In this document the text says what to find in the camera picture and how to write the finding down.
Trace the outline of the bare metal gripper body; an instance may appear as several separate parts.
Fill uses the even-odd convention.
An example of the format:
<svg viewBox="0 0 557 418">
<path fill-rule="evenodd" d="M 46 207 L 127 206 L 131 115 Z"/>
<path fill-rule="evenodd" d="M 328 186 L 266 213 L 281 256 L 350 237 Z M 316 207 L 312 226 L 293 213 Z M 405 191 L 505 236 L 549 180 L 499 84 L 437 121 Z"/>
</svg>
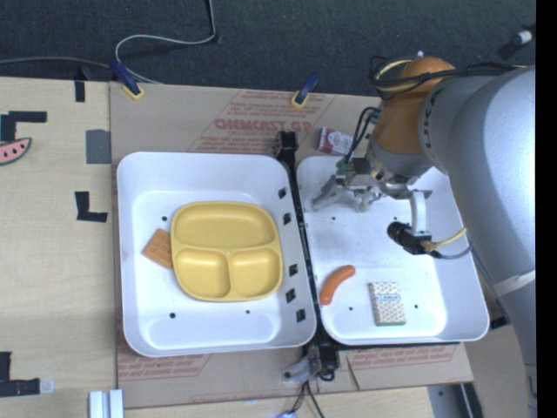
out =
<svg viewBox="0 0 557 418">
<path fill-rule="evenodd" d="M 380 198 L 408 199 L 410 186 L 432 166 L 424 156 L 342 158 L 336 175 L 345 179 L 345 189 L 353 193 L 374 191 Z"/>
</svg>

